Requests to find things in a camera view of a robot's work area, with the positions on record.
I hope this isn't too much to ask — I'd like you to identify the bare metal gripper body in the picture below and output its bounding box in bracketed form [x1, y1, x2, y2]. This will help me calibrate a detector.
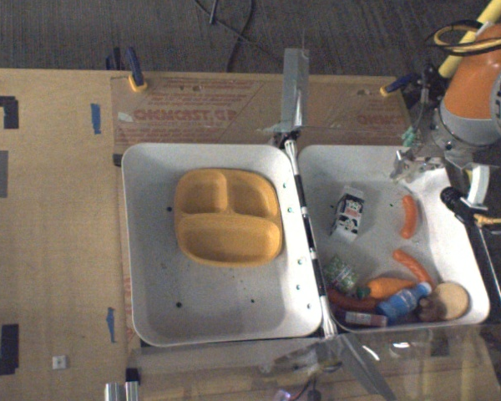
[409, 134, 459, 171]

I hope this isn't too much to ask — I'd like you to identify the white plastic tray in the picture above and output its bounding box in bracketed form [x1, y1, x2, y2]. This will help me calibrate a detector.
[120, 142, 324, 348]
[296, 144, 492, 335]

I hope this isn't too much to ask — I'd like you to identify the orange sausage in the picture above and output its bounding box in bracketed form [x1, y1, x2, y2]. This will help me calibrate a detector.
[400, 194, 420, 241]
[392, 248, 436, 288]

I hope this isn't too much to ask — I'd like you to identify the white cow print milk carton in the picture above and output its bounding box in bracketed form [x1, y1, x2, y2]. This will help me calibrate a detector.
[328, 185, 366, 243]

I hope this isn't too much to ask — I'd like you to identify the thin black and white rod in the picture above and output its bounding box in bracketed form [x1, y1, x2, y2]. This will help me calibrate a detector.
[283, 139, 339, 338]

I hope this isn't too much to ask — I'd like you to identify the orange carrot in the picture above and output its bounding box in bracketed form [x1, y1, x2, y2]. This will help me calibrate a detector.
[356, 277, 417, 301]

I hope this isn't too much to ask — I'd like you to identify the green can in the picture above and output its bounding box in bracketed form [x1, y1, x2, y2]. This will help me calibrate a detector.
[322, 254, 359, 296]

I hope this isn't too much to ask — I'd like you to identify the blue plastic bottle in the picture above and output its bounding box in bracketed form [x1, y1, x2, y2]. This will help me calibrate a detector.
[376, 282, 433, 321]

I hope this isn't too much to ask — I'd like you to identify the tan round biscuit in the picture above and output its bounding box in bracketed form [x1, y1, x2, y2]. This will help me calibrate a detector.
[432, 282, 471, 322]

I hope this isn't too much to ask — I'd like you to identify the brown lumpy toy food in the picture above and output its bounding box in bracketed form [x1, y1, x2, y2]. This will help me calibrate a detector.
[416, 296, 443, 323]

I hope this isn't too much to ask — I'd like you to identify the yellow foam tube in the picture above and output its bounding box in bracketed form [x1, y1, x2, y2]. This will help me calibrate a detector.
[437, 0, 501, 79]

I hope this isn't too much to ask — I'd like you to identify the orange divided plate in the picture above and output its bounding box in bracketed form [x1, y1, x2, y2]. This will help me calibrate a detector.
[173, 167, 285, 268]

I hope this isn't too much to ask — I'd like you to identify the brown cardboard board red print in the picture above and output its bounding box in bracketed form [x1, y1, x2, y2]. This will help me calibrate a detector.
[110, 71, 415, 348]

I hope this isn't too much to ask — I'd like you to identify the black cylinder on white bracket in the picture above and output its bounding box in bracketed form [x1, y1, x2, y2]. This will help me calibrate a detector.
[440, 163, 492, 226]

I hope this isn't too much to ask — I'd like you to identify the black block with thin wires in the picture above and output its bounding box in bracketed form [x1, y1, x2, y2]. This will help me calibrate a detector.
[271, 126, 302, 143]

